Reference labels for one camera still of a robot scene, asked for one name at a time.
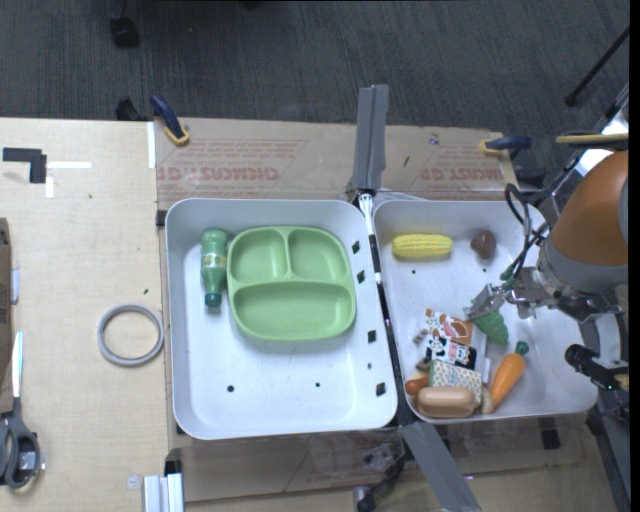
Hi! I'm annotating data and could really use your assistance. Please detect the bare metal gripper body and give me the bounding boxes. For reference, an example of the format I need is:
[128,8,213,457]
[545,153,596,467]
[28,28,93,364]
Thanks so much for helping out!
[503,267,569,315]

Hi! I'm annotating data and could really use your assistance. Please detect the green ribbed toy vegetable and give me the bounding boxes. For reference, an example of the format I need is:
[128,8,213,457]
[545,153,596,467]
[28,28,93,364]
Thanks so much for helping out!
[471,308,510,348]

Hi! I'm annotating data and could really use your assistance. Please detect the white plastic tray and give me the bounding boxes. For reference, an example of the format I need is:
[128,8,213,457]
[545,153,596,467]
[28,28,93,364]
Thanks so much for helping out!
[371,199,600,426]
[164,197,400,442]

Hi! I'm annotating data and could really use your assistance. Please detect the orange and white carton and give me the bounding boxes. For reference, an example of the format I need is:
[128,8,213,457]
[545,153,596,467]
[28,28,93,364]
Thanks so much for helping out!
[423,307,475,347]

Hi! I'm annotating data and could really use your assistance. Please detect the brown rounded toy food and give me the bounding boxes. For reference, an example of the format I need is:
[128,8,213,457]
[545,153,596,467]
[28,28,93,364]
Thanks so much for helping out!
[469,228,498,261]

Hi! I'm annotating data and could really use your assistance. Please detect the black and white cow carton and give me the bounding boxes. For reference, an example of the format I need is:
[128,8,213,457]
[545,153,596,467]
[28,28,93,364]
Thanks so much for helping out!
[423,334,479,372]

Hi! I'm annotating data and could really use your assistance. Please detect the orange carrot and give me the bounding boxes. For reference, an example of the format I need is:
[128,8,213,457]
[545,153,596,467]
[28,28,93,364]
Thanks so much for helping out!
[488,340,531,408]

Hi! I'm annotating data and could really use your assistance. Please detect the green patterned carton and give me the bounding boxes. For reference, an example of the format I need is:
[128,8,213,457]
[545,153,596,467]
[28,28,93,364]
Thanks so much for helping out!
[427,358,484,402]

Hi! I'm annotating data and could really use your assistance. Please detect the yellow corn cob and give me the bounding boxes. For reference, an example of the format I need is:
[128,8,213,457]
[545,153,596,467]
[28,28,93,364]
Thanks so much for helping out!
[390,232,455,261]

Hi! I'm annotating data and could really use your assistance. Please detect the tan hot dog bun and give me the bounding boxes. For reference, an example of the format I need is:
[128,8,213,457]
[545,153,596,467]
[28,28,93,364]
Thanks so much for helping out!
[415,385,477,420]

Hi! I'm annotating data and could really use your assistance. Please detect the green divided plate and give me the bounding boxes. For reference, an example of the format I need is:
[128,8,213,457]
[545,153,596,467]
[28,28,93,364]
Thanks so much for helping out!
[225,225,358,344]

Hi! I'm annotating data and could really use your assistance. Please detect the brown cardboard board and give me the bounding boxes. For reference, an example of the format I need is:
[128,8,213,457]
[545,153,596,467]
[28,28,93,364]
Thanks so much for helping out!
[153,116,587,504]

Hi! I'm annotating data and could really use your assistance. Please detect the green plastic bottle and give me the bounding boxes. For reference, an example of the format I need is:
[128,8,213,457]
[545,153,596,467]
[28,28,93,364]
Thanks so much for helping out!
[199,228,230,308]

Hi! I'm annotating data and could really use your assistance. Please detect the grey tape roll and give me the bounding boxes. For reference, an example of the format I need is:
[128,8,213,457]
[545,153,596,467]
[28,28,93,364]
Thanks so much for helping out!
[96,302,166,368]

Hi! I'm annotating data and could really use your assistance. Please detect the black cylinder on white bracket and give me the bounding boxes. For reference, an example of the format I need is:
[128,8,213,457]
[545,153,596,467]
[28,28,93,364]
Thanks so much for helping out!
[564,305,630,392]

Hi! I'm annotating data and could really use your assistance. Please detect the grey handled scissors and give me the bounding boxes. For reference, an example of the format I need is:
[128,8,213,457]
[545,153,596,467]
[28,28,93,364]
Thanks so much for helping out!
[0,329,43,490]

